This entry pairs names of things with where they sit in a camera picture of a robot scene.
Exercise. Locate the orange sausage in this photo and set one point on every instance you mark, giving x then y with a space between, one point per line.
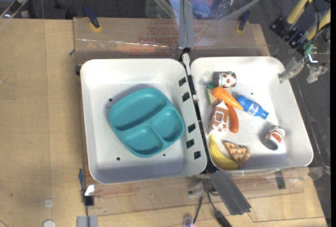
234 121

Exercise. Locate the teal divided plate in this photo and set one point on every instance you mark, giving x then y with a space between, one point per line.
141 110

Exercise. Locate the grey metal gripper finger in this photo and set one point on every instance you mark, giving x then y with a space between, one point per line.
316 73
290 71

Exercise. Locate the pizza slice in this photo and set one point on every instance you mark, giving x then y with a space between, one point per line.
237 153

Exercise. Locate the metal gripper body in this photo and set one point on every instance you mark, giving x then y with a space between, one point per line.
321 52

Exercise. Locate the orange carrot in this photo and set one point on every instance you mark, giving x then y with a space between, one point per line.
226 96

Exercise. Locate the small black block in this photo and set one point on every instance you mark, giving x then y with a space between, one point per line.
186 50

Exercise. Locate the white plastic tray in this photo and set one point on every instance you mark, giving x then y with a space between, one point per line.
99 76
270 84

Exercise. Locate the small white and red can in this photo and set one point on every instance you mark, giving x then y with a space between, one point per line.
275 136
226 79

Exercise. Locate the white and brown carton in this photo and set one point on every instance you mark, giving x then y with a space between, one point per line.
218 118

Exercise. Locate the yellow banana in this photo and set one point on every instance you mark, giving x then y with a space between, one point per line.
219 159

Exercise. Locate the green and beige wedge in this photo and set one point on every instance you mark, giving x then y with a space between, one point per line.
212 98

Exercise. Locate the blue bottle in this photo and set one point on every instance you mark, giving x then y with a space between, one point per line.
249 106

